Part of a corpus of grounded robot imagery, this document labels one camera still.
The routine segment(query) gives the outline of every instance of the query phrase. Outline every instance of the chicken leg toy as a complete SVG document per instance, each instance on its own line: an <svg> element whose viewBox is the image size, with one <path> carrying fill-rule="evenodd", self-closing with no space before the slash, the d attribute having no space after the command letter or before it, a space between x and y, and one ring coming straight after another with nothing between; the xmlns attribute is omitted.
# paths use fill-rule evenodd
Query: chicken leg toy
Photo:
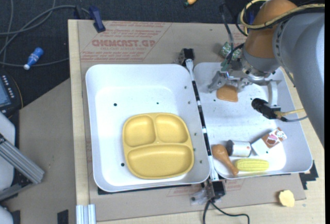
<svg viewBox="0 0 330 224"><path fill-rule="evenodd" d="M227 149L223 145L217 144L212 146L212 154L217 160L226 165L232 171L233 175L238 174L238 169L230 161Z"/></svg>

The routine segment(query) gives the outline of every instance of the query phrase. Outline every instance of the black electronic device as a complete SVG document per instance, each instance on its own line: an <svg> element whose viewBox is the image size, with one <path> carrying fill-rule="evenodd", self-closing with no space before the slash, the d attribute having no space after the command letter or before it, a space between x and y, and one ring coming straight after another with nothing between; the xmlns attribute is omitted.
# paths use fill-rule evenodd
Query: black electronic device
<svg viewBox="0 0 330 224"><path fill-rule="evenodd" d="M0 111L9 117L22 107L22 99L16 82L5 70L0 69Z"/></svg>

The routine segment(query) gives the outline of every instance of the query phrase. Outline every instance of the blue bottle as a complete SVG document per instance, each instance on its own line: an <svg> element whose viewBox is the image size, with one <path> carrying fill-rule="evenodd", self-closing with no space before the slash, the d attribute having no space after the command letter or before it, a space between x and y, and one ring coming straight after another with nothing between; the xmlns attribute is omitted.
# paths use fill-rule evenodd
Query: blue bottle
<svg viewBox="0 0 330 224"><path fill-rule="evenodd" d="M34 65L39 58L43 55L43 49L40 47L37 47L33 53L30 54L30 56L27 59L27 64L24 65L25 70L29 70L32 65Z"/></svg>

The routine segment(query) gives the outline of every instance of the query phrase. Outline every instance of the yellow plate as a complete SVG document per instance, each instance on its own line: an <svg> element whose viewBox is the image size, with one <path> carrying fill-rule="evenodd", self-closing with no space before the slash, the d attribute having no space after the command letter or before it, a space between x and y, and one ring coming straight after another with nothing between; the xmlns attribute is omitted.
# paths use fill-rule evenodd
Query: yellow plate
<svg viewBox="0 0 330 224"><path fill-rule="evenodd" d="M171 178L194 164L185 122L171 113L132 116L123 126L123 147L129 170L143 179Z"/></svg>

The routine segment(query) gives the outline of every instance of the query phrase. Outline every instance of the toy carrot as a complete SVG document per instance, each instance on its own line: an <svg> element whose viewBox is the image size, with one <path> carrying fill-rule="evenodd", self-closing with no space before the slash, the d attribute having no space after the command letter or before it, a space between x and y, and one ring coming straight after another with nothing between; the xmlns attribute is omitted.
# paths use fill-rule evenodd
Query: toy carrot
<svg viewBox="0 0 330 224"><path fill-rule="evenodd" d="M192 5L192 4L194 4L196 1L197 1L197 0L187 0L187 1L185 2L185 6Z"/></svg>

